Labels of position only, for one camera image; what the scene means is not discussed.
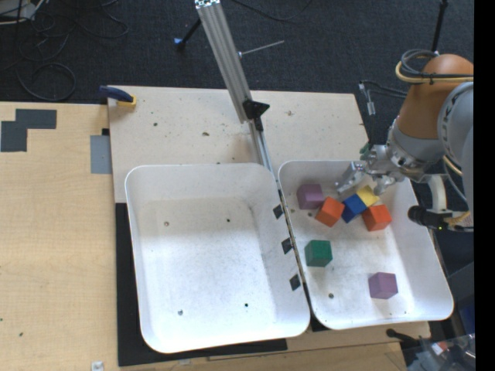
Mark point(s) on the orange cube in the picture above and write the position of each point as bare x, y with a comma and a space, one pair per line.
377, 218
329, 212

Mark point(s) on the purple cube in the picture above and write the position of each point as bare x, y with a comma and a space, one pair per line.
309, 197
383, 286

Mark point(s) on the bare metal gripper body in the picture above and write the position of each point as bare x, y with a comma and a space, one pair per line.
390, 160

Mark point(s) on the black cylinder on white bracket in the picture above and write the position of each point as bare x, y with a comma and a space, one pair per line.
427, 216

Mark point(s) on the blue cube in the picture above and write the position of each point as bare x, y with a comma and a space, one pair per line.
354, 207

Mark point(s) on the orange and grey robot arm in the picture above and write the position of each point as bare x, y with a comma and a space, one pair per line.
429, 103

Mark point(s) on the yellow cube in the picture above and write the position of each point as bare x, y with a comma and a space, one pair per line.
367, 196

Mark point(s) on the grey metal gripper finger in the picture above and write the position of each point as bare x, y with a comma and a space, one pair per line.
383, 184
350, 178

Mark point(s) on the green cube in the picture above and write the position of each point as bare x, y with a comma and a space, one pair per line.
318, 254

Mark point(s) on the pale wood board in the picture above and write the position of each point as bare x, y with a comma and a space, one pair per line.
185, 133

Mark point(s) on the white plastic tray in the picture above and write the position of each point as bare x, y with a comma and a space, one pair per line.
205, 261
352, 280

